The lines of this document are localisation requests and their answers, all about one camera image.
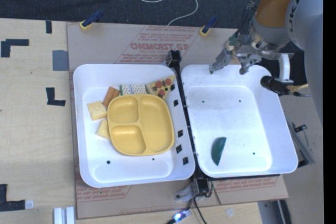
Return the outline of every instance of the yellow plate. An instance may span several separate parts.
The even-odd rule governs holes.
[[[111,142],[125,155],[163,153],[174,144],[174,127],[164,100],[152,94],[121,95],[108,106]]]

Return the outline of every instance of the table surface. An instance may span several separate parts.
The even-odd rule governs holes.
[[[75,206],[69,72],[53,71],[52,51],[67,50],[66,22],[0,19],[0,40],[29,39],[0,58],[0,184],[7,200],[33,209],[0,212],[0,223],[52,223],[53,209]],[[46,88],[65,106],[47,105]],[[202,223],[196,209],[183,223]],[[262,223],[258,204],[202,207],[207,223]],[[76,220],[76,223],[167,223],[176,211]]]

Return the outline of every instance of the blue clamp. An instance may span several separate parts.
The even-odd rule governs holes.
[[[92,26],[92,23],[98,22],[99,19],[101,17],[103,17],[103,15],[104,15],[104,12],[102,12],[100,10],[97,11],[97,12],[95,12],[95,13],[93,13],[91,16],[89,16],[84,21],[82,21],[82,22],[79,23],[80,28],[83,29],[83,30],[88,29],[89,27]]]
[[[210,27],[213,27],[214,25],[216,25],[216,23],[217,23],[216,16],[212,16],[212,18],[207,22],[207,24],[200,29],[199,34],[202,37],[205,37],[209,33]]]

